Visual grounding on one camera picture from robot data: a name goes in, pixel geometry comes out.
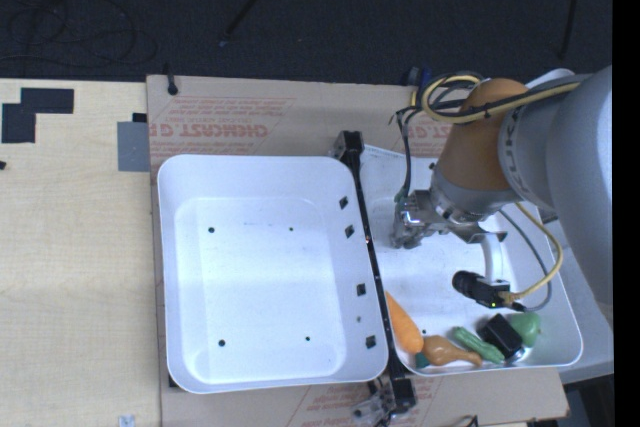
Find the table surface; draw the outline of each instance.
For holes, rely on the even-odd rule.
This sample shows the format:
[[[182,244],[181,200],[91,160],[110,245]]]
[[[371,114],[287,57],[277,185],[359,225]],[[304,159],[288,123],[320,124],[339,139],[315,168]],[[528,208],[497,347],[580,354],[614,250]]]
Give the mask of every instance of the table surface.
[[[0,103],[22,87],[76,95],[35,144],[0,144],[2,424],[160,425],[149,174],[118,170],[116,130],[146,85],[2,79]]]

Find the white tray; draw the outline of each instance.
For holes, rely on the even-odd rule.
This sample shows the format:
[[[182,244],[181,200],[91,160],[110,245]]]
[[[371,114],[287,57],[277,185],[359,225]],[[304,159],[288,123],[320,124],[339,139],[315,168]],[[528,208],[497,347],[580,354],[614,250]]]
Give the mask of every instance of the white tray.
[[[451,336],[454,327],[463,326],[475,333],[476,327],[497,313],[506,318],[515,314],[512,310],[489,309],[477,304],[453,288],[451,280],[459,270],[484,275],[485,260],[480,244],[466,244],[449,233],[426,237],[414,249],[394,248],[389,237],[394,215],[393,198],[404,181],[405,156],[367,147],[361,161],[362,186],[384,288],[405,308],[424,335],[442,335],[460,345]],[[412,189],[429,188],[429,165],[435,162],[435,159],[412,158]],[[525,203],[525,206],[530,212],[536,212],[533,205]],[[550,270],[554,258],[545,235],[514,205],[504,210],[524,230],[547,270]],[[492,216],[482,227],[490,232],[507,232],[501,244],[503,260],[501,265],[496,265],[494,278],[509,281],[512,291],[524,290],[542,278],[542,269],[533,252],[501,214]],[[408,369],[420,375],[565,366],[576,362],[582,354],[580,330],[560,274],[556,274],[551,283],[551,300],[537,312],[541,319],[541,333],[534,347],[526,349],[519,360],[507,365],[485,362],[480,367],[460,361],[419,369],[415,365],[414,355],[398,350],[400,359]],[[545,294],[546,287],[542,287],[520,302],[533,307],[544,299]]]
[[[366,381],[387,364],[349,169],[179,155],[158,173],[167,362],[212,393]]]

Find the orange carrot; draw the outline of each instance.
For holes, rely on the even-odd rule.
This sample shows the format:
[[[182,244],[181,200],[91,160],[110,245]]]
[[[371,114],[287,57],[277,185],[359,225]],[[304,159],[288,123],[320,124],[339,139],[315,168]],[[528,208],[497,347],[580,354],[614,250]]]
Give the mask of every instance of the orange carrot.
[[[411,319],[409,314],[400,306],[393,296],[385,291],[387,297],[387,306],[389,307],[389,317],[391,318],[391,327],[395,334],[396,342],[401,349],[414,355],[422,350],[424,340],[420,329]]]

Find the yellow cable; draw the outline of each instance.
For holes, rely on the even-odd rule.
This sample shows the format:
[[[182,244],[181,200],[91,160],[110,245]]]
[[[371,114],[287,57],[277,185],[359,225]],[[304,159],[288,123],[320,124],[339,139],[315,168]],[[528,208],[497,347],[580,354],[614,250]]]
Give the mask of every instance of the yellow cable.
[[[556,96],[556,95],[560,95],[563,93],[568,93],[569,91],[574,90],[576,87],[578,87],[578,85],[580,84],[580,82],[572,82],[570,84],[563,84],[561,86],[557,86],[551,89],[544,89],[542,91],[539,91],[537,93],[533,93],[529,96],[526,97],[521,97],[518,98],[516,100],[513,100],[511,102],[507,102],[505,104],[502,105],[498,105],[496,107],[489,107],[486,110],[480,111],[480,112],[474,112],[473,114],[461,114],[461,115],[442,115],[437,113],[436,111],[432,110],[429,107],[429,103],[428,103],[428,98],[429,95],[431,94],[432,91],[434,91],[438,86],[440,86],[443,83],[449,82],[449,80],[477,80],[476,77],[471,77],[470,76],[466,76],[466,75],[462,75],[459,77],[449,77],[449,79],[441,79],[438,80],[436,82],[434,82],[433,84],[431,84],[427,89],[425,89],[425,91],[422,93],[422,98],[421,98],[421,103],[422,103],[422,110],[431,118],[435,119],[436,121],[444,121],[447,123],[454,123],[454,124],[458,124],[458,123],[469,123],[470,121],[477,121],[479,119],[484,119],[485,117],[487,117],[488,115],[492,115],[492,114],[497,114],[499,112],[505,112],[511,109],[515,109],[516,107],[519,107],[521,105],[526,105],[528,103],[531,102],[537,102],[539,100],[543,100],[544,98],[550,98],[552,96]]]
[[[558,257],[556,259],[555,265],[547,273],[547,275],[537,283],[531,285],[526,290],[523,290],[522,292],[498,292],[498,295],[500,295],[500,297],[502,297],[507,304],[511,304],[514,301],[522,299],[524,296],[529,295],[532,292],[535,292],[536,290],[538,290],[543,285],[546,285],[547,282],[549,282],[551,278],[553,278],[556,275],[556,273],[560,270],[560,266],[562,265],[562,260],[564,258],[563,252],[562,252],[562,246],[560,245],[560,242],[558,242],[558,239],[556,239],[553,236],[553,234],[549,230],[547,230],[544,227],[544,225],[541,224],[535,217],[533,217],[533,215],[526,208],[524,208],[520,203],[516,203],[516,206],[522,211],[524,215],[526,215],[529,218],[529,220],[533,224],[535,224],[540,230],[542,230],[542,232],[549,238],[549,240],[551,240],[553,245],[556,247],[556,251],[558,252]]]

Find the green pepper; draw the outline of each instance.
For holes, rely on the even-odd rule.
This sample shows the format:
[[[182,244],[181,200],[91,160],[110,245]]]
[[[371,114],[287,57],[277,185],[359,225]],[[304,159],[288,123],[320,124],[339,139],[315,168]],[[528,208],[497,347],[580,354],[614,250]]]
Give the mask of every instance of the green pepper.
[[[522,337],[522,343],[533,347],[540,332],[540,316],[533,311],[517,313],[509,317],[509,324]]]
[[[492,363],[502,363],[504,361],[504,354],[500,352],[500,349],[493,344],[481,340],[471,331],[468,331],[463,327],[458,326],[454,328],[453,336],[460,343],[480,354],[482,359],[486,359]]]

